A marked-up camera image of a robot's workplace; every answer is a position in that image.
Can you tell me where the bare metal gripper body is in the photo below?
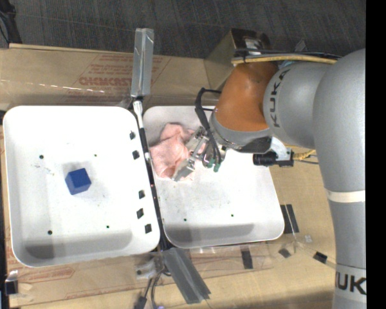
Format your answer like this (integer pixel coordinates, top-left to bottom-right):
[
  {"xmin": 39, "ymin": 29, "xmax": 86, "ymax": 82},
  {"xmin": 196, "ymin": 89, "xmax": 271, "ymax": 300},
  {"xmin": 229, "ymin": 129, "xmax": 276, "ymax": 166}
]
[{"xmin": 184, "ymin": 126, "xmax": 228, "ymax": 162}]

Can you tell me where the pink crumpled cloth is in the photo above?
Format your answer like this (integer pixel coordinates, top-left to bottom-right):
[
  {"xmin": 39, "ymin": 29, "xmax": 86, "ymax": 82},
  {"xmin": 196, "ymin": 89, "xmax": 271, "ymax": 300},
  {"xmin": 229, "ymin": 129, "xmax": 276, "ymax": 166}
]
[{"xmin": 149, "ymin": 122, "xmax": 198, "ymax": 182}]

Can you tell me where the white plastic tray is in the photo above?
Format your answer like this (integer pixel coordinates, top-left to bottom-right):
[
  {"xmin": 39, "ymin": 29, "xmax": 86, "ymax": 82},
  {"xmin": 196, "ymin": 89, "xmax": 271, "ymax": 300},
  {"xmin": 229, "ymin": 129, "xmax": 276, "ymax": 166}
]
[
  {"xmin": 2, "ymin": 105, "xmax": 161, "ymax": 268},
  {"xmin": 142, "ymin": 105, "xmax": 286, "ymax": 249}
]

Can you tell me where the thin black and white rod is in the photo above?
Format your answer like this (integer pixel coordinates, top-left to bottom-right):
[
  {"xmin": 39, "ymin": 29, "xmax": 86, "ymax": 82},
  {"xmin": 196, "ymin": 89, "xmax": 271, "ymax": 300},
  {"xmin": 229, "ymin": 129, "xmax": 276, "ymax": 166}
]
[{"xmin": 133, "ymin": 99, "xmax": 165, "ymax": 241}]

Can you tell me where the blue cube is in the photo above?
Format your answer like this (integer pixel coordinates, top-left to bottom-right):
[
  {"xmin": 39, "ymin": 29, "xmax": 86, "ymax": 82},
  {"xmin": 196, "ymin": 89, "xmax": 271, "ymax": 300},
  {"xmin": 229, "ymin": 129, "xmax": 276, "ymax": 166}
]
[{"xmin": 64, "ymin": 167, "xmax": 93, "ymax": 196}]

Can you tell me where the brown cardboard board red print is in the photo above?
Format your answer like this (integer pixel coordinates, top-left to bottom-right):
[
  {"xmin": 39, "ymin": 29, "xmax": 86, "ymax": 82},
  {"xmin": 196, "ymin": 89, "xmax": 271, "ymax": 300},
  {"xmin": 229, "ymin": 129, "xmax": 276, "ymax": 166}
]
[{"xmin": 0, "ymin": 42, "xmax": 339, "ymax": 309}]

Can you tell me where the black cylinder on white bracket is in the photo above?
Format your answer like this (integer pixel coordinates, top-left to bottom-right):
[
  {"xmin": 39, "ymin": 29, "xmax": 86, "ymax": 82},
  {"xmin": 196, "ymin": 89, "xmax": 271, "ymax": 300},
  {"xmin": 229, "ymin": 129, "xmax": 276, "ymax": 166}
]
[{"xmin": 252, "ymin": 136, "xmax": 295, "ymax": 169}]

